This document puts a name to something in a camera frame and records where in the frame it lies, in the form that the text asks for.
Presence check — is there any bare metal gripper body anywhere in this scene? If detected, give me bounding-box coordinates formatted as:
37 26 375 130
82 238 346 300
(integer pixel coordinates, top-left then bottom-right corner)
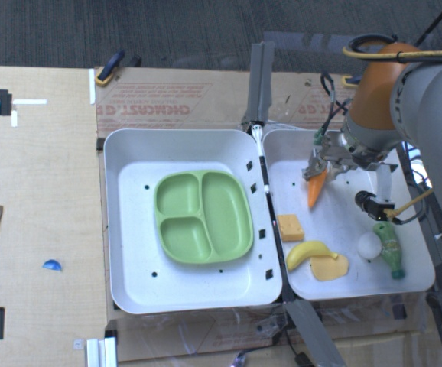
317 131 398 172

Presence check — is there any orange carrot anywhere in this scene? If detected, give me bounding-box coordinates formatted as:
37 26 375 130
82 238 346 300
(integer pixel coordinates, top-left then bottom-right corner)
307 167 329 209

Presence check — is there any white plastic tray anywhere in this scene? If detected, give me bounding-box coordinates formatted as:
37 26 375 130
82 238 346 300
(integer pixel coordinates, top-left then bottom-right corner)
262 128 437 302
103 128 284 315

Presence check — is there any yellow cheese block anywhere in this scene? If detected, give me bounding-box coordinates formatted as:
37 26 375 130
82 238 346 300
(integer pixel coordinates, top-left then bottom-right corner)
276 213 306 243

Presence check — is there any white ball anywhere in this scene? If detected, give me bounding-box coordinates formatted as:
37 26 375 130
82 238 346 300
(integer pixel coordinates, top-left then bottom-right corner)
356 232 383 261

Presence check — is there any yellow banana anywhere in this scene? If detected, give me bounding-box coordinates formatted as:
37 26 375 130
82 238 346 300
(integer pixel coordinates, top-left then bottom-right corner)
285 239 340 272

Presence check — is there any green plastic bottle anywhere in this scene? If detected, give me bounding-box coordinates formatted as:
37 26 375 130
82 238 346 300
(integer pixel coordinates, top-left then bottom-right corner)
372 221 407 281

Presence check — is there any flat yellow cheese slice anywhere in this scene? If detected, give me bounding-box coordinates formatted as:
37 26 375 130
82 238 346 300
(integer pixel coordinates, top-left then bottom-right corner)
310 253 350 282

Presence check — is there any green divided plate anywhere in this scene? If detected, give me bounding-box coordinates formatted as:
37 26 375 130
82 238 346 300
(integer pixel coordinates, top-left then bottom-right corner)
154 169 255 265

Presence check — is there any brown cardboard board red print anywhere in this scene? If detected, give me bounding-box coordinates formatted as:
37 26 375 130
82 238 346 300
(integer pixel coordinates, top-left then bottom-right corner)
94 66 438 362

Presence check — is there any black cylinder on white bracket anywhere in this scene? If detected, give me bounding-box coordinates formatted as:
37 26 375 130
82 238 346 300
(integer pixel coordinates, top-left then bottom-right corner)
354 162 398 222

